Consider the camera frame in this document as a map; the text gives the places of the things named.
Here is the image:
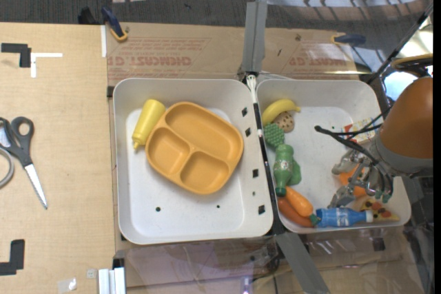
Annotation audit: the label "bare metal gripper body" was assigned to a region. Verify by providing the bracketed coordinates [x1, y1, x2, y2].
[353, 160, 394, 200]

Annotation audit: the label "orange round toy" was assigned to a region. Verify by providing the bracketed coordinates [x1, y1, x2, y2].
[339, 165, 368, 199]

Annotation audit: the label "blue bottle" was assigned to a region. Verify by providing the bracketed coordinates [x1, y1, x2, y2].
[315, 207, 374, 229]

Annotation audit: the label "white plastic tray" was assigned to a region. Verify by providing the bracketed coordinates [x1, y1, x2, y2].
[112, 78, 275, 246]
[256, 78, 412, 235]

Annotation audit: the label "white printed carton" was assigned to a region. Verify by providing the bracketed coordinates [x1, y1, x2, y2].
[342, 116, 384, 146]

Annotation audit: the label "pizza slice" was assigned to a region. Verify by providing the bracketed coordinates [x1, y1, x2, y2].
[358, 196, 401, 223]

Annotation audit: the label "orange carrot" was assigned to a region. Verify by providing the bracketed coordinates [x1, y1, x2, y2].
[285, 185, 321, 227]

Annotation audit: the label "orange-brown sausage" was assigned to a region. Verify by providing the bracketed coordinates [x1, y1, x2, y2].
[277, 198, 315, 229]

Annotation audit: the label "green bottle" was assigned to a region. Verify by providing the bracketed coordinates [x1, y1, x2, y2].
[273, 144, 296, 198]

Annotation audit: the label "brown biscuit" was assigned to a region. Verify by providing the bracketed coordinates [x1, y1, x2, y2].
[273, 111, 296, 134]

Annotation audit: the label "green grapes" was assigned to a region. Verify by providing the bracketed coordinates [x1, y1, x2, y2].
[263, 123, 287, 149]

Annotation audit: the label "yellow banana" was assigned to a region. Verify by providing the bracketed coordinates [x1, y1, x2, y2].
[261, 98, 302, 127]

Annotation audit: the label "thin black and white rod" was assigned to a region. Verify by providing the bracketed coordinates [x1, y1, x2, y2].
[245, 73, 278, 199]

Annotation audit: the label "orange divided plate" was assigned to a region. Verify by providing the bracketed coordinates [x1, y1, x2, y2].
[145, 101, 245, 196]

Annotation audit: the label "brown cardboard board, red print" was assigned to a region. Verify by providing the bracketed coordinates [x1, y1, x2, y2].
[105, 22, 416, 288]

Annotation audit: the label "yellow squeeze bottle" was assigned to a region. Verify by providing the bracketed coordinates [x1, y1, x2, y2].
[132, 98, 167, 151]

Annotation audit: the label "clear tape roll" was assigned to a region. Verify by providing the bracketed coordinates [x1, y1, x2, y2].
[0, 146, 16, 189]

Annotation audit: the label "grey-handled scissors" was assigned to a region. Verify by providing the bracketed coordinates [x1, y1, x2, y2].
[0, 116, 49, 211]

